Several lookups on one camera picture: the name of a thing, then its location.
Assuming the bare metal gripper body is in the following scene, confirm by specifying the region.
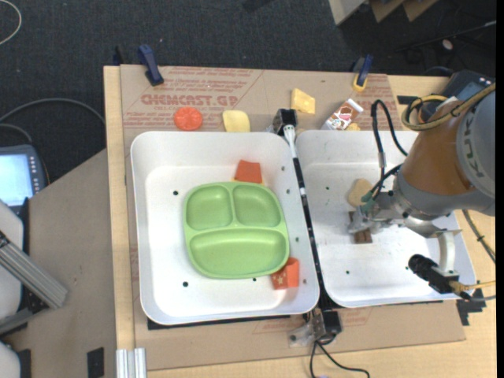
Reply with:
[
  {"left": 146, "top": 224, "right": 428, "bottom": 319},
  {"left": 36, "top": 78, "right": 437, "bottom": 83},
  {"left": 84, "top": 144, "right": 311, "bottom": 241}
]
[{"left": 364, "top": 194, "right": 413, "bottom": 230}]

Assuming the tan bread slice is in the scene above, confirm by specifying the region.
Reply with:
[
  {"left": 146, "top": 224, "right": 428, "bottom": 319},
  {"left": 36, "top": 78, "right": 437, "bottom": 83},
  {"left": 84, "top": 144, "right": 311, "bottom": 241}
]
[{"left": 346, "top": 178, "right": 373, "bottom": 207}]

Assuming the white plastic tray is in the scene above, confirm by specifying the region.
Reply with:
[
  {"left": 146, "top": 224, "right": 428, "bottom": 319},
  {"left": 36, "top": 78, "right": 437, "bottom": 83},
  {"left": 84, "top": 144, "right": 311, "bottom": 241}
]
[
  {"left": 294, "top": 129, "right": 478, "bottom": 309},
  {"left": 129, "top": 131, "right": 321, "bottom": 326}
]

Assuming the thin black and white rod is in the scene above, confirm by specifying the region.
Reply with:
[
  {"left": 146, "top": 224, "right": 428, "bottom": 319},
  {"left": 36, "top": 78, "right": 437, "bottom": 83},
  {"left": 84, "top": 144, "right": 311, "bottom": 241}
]
[{"left": 283, "top": 125, "right": 328, "bottom": 311}]

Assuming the orange box with star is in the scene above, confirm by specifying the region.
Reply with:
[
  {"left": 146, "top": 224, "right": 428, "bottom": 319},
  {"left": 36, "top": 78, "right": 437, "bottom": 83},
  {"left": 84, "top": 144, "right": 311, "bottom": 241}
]
[{"left": 270, "top": 257, "right": 301, "bottom": 291}]

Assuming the small white printed carton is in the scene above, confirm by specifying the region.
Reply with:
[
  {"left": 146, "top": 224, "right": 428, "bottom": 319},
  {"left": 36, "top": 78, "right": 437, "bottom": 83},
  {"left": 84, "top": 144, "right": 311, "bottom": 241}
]
[{"left": 320, "top": 98, "right": 365, "bottom": 132}]

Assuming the plain orange block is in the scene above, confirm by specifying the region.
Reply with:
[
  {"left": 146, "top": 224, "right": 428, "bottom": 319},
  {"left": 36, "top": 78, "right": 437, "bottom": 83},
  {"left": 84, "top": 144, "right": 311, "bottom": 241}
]
[{"left": 235, "top": 159, "right": 263, "bottom": 185}]

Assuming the green divided plate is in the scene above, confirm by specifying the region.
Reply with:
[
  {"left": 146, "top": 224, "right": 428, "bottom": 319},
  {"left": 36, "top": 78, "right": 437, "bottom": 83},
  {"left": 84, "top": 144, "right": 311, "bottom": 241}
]
[{"left": 182, "top": 182, "right": 291, "bottom": 280}]

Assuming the yellow cheese wedge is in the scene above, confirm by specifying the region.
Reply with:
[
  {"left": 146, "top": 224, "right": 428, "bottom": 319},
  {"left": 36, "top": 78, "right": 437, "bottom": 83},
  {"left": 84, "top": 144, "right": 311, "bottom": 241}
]
[{"left": 290, "top": 88, "right": 317, "bottom": 115}]

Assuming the pale yellow oval slice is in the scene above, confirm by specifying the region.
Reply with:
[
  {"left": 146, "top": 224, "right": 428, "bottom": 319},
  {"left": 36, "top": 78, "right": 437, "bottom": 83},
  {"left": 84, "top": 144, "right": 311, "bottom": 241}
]
[{"left": 221, "top": 109, "right": 252, "bottom": 134}]

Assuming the orange round disc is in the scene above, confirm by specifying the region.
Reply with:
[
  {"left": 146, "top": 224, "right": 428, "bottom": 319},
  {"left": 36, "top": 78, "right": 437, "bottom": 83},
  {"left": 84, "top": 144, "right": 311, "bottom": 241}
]
[{"left": 173, "top": 106, "right": 204, "bottom": 132}]

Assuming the brown cardboard board red print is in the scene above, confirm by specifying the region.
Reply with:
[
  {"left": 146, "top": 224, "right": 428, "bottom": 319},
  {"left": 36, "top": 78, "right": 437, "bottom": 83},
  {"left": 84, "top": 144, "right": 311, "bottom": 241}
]
[{"left": 120, "top": 64, "right": 468, "bottom": 372}]

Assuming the black cylinder on white bracket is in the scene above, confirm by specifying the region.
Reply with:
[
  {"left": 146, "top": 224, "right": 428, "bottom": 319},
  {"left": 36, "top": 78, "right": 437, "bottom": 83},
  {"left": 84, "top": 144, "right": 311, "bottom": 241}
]
[{"left": 407, "top": 229, "right": 462, "bottom": 295}]

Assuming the black block with thin wires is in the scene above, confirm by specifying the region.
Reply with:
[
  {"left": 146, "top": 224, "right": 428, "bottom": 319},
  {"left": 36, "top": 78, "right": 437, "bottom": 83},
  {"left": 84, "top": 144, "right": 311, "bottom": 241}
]
[
  {"left": 275, "top": 108, "right": 298, "bottom": 134},
  {"left": 321, "top": 309, "right": 343, "bottom": 335}
]

